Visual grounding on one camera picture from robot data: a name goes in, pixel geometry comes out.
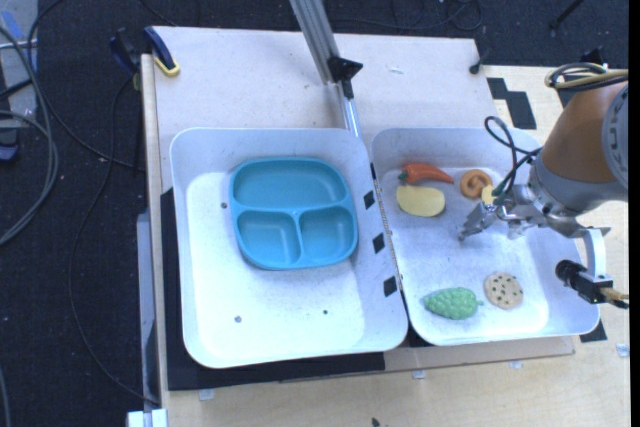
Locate orange doughnut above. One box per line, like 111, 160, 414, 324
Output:
459, 168, 494, 201

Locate thin black and white rod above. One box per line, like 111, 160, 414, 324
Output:
341, 79, 405, 299

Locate tan biscuit with dark dots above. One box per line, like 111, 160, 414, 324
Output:
482, 271, 525, 311

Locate pale wood board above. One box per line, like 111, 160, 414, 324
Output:
148, 25, 577, 374

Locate green grapes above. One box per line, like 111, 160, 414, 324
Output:
423, 286, 485, 321

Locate orange carrot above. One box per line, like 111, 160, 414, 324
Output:
397, 162, 456, 186

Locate white plastic tray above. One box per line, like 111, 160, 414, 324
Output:
369, 126, 602, 348
168, 126, 411, 370

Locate yellow flat slice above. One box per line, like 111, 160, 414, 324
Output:
395, 184, 447, 219

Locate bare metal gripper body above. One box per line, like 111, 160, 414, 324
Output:
496, 182, 581, 230

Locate blue divided plate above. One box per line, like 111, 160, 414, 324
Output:
228, 156, 360, 272

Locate black cylinder on white bracket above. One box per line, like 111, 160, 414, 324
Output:
553, 225, 617, 306

